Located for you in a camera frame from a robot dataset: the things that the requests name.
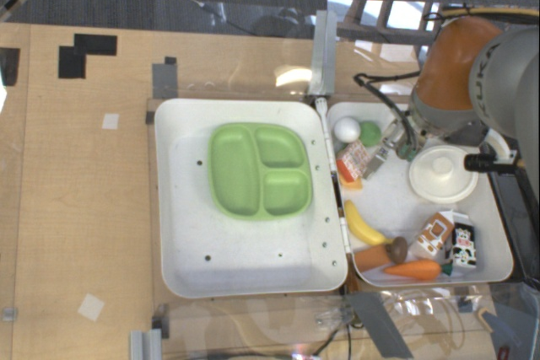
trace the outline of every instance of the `toy banana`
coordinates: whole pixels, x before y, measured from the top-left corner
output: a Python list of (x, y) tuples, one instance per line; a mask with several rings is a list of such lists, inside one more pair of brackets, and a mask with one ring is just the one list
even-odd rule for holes
[(391, 243), (383, 234), (376, 229), (370, 227), (365, 220), (360, 216), (356, 206), (352, 201), (345, 202), (345, 218), (347, 219), (348, 229), (354, 236), (362, 240), (364, 243), (375, 246), (381, 243)]

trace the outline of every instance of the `carrot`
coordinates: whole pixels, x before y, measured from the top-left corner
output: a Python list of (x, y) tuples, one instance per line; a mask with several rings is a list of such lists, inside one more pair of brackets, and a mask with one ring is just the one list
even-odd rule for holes
[(414, 277), (422, 281), (430, 281), (440, 275), (440, 265), (433, 260), (405, 262), (383, 269), (385, 273), (395, 276)]

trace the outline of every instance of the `white tape square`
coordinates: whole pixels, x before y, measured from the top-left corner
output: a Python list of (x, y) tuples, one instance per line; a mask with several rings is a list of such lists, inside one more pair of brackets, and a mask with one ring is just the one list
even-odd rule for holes
[(103, 306), (105, 306), (105, 302), (99, 300), (92, 294), (86, 294), (80, 308), (78, 308), (78, 312), (84, 318), (88, 318), (95, 322), (100, 317)]
[(118, 119), (120, 119), (119, 114), (105, 114), (103, 117), (102, 129), (118, 129)]

